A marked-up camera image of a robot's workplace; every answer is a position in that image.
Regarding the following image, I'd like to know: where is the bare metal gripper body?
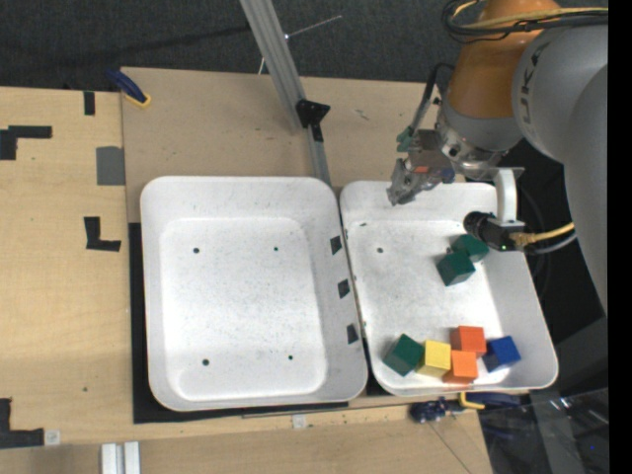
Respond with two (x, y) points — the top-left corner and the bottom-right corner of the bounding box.
(404, 125), (506, 174)

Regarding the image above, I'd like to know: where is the green cube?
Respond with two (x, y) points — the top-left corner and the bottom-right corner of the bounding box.
(435, 250), (477, 287)
(382, 333), (426, 378)
(450, 233), (491, 265)

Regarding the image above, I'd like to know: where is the white plastic tray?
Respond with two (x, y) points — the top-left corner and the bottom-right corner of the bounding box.
(139, 175), (369, 413)
(339, 180), (560, 398)

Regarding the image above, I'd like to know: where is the orange cube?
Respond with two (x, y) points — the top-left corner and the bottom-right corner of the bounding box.
(449, 325), (488, 358)
(441, 349), (480, 385)

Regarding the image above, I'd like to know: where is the yellow cube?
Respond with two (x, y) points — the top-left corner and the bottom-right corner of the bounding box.
(415, 339), (453, 378)

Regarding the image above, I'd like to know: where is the blue cube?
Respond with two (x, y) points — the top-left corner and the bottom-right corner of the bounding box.
(481, 335), (522, 374)

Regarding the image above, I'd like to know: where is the black cylinder on white bracket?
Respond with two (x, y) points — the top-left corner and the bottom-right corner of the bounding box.
(462, 167), (526, 253)

